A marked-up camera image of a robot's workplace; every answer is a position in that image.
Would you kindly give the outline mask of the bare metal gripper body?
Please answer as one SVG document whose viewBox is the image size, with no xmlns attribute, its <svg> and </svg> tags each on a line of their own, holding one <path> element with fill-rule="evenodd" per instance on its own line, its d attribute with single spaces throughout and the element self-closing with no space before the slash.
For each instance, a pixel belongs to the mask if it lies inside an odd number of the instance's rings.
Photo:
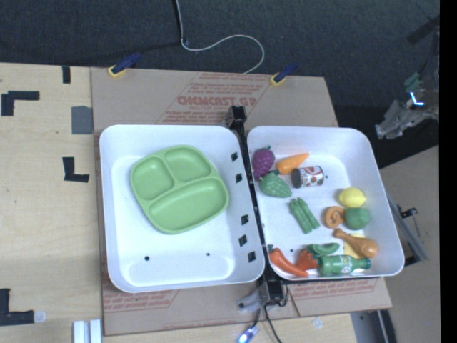
<svg viewBox="0 0 457 343">
<path fill-rule="evenodd" d="M 426 119 L 439 121 L 439 91 L 417 89 L 408 93 L 406 126 L 413 127 Z"/>
</svg>

